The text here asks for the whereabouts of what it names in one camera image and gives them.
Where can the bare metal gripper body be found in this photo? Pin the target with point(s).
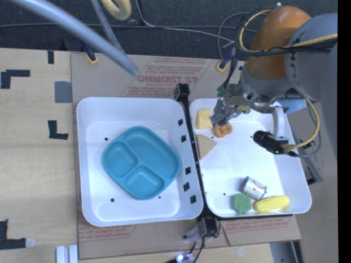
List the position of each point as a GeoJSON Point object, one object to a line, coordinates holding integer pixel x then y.
{"type": "Point", "coordinates": [236, 99]}

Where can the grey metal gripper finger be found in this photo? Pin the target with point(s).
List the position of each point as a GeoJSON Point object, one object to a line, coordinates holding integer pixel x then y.
{"type": "Point", "coordinates": [227, 117]}
{"type": "Point", "coordinates": [217, 113]}

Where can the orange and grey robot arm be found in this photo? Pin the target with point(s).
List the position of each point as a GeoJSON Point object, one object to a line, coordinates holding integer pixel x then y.
{"type": "Point", "coordinates": [277, 42]}

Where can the yellow cheese wedge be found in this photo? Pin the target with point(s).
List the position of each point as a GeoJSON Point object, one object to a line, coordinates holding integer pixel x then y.
{"type": "Point", "coordinates": [203, 119]}

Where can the orange pretzel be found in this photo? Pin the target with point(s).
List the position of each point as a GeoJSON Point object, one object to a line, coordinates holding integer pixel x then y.
{"type": "Point", "coordinates": [218, 131]}

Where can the tan bread slice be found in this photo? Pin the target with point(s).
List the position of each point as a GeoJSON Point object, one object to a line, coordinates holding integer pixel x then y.
{"type": "Point", "coordinates": [204, 145]}

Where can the thin black rod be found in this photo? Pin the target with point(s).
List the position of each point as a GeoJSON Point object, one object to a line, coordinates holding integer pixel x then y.
{"type": "Point", "coordinates": [195, 147]}

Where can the white plastic tray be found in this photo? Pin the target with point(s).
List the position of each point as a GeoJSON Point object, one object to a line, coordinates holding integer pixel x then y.
{"type": "Point", "coordinates": [93, 160]}
{"type": "Point", "coordinates": [246, 157]}

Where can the white can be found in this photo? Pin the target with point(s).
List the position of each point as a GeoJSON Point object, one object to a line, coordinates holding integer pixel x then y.
{"type": "Point", "coordinates": [253, 188]}

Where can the green dotted round toy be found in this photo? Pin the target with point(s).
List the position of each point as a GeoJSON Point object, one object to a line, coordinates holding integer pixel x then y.
{"type": "Point", "coordinates": [242, 203]}

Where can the blue divided plate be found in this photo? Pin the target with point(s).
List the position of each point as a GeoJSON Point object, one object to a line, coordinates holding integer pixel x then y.
{"type": "Point", "coordinates": [141, 162]}

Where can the yellow corn cob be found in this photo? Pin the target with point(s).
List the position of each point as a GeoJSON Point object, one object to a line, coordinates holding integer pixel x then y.
{"type": "Point", "coordinates": [271, 203]}

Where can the brown cardboard board red print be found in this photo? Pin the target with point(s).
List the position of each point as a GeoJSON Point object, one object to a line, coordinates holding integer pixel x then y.
{"type": "Point", "coordinates": [109, 78]}

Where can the black cylinder on white bracket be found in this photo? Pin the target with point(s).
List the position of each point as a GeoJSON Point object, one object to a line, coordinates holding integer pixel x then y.
{"type": "Point", "coordinates": [270, 142]}

